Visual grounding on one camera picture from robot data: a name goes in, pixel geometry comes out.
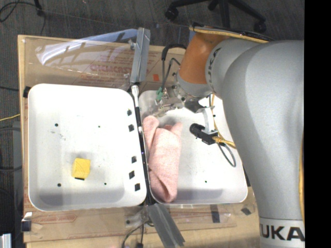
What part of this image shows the brown cardboard board red print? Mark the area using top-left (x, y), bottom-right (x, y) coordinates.
top-left (22, 36), bottom-right (238, 243)

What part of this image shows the white plastic tray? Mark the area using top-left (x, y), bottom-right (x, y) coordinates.
top-left (138, 89), bottom-right (248, 206)
top-left (27, 83), bottom-right (147, 212)

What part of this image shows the black office chair base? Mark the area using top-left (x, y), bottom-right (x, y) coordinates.
top-left (164, 0), bottom-right (267, 33)

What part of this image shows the black cylinder on white bracket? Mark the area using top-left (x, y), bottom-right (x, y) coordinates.
top-left (189, 107), bottom-right (220, 146)

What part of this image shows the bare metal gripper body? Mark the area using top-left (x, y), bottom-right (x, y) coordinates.
top-left (154, 85), bottom-right (215, 118)

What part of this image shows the yellow cube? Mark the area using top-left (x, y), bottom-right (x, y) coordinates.
top-left (71, 158), bottom-right (92, 181)

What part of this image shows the pink cloth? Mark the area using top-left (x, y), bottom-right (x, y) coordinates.
top-left (142, 115), bottom-right (184, 203)

